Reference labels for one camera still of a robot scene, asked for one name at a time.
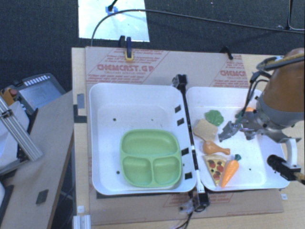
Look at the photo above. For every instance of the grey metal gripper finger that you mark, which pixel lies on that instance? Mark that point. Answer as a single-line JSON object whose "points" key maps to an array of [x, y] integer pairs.
{"points": [[228, 130], [251, 135]]}

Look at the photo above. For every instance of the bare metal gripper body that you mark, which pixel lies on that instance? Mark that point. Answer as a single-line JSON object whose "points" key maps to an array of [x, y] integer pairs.
{"points": [[258, 124]]}

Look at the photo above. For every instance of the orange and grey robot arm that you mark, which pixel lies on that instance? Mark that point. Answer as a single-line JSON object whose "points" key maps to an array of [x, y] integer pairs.
{"points": [[283, 89]]}

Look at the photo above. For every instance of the small orange round toy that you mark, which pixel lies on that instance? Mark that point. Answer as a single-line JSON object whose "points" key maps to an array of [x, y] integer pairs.
{"points": [[249, 109]]}

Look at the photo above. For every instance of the green toy lettuce leaf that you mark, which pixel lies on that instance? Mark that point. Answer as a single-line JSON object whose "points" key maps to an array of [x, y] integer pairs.
{"points": [[214, 117]]}

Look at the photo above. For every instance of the orange toy chicken drumstick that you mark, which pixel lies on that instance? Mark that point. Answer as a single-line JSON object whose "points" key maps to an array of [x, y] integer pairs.
{"points": [[212, 147]]}

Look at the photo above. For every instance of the tan toy bread slice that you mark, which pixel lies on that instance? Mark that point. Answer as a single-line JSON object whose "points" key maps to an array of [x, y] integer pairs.
{"points": [[205, 129]]}

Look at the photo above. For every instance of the white plastic tray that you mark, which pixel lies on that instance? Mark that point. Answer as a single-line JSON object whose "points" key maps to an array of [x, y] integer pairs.
{"points": [[133, 108], [252, 166]]}

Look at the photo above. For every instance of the thin black and white rod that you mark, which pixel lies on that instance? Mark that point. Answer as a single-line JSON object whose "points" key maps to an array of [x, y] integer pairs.
{"points": [[192, 142]]}

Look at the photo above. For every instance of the toy pizza slice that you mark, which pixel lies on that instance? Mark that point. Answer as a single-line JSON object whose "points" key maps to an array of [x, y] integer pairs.
{"points": [[215, 168]]}

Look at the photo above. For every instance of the orange toy carrot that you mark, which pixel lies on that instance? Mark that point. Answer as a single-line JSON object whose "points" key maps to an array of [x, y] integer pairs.
{"points": [[230, 172]]}

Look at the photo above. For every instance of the green divided plate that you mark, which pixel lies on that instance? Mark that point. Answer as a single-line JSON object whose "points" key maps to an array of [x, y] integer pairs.
{"points": [[147, 144]]}

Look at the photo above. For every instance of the brown cardboard board red print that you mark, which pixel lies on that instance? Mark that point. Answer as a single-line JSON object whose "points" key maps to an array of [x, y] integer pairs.
{"points": [[152, 63]]}

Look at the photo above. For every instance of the black cylinder on white bracket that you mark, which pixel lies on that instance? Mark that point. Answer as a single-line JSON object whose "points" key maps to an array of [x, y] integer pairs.
{"points": [[281, 164]]}

